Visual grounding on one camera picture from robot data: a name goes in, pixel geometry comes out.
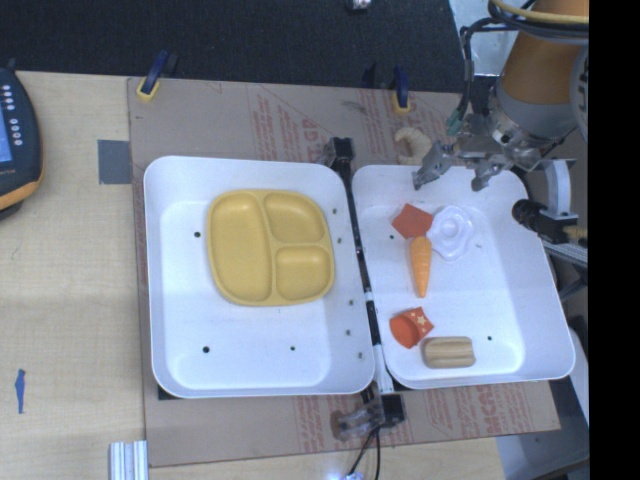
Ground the yellow divided plate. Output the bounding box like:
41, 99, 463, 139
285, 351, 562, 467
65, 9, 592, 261
205, 189, 337, 309

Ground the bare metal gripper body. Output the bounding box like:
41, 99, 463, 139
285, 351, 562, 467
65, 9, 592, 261
451, 116, 557, 173

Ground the white fried egg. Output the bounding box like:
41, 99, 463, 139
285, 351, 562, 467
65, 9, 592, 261
428, 205, 475, 262

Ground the white plastic tray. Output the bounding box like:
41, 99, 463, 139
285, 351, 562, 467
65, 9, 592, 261
143, 155, 377, 400
351, 164, 577, 391

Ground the orange-red flat square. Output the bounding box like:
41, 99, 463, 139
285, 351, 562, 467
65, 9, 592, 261
390, 203, 435, 241

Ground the tan hot dog bun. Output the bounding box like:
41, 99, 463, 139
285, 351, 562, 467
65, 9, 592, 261
420, 336, 477, 370

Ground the black block with thin wires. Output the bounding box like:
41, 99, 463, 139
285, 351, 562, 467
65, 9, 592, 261
331, 392, 407, 440
322, 136, 356, 170

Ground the beige croissant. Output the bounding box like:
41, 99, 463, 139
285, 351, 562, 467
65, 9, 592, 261
394, 126, 433, 166

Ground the brown cardboard board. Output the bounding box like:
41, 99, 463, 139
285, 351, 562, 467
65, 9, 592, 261
125, 76, 562, 469

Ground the black cylinder on white bracket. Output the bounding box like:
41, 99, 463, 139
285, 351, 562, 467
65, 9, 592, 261
511, 159, 581, 245

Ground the thin black and white rod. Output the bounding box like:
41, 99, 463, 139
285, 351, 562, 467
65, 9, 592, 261
335, 155, 397, 395

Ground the orange carrot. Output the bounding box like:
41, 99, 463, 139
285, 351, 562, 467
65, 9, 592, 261
409, 235, 434, 300

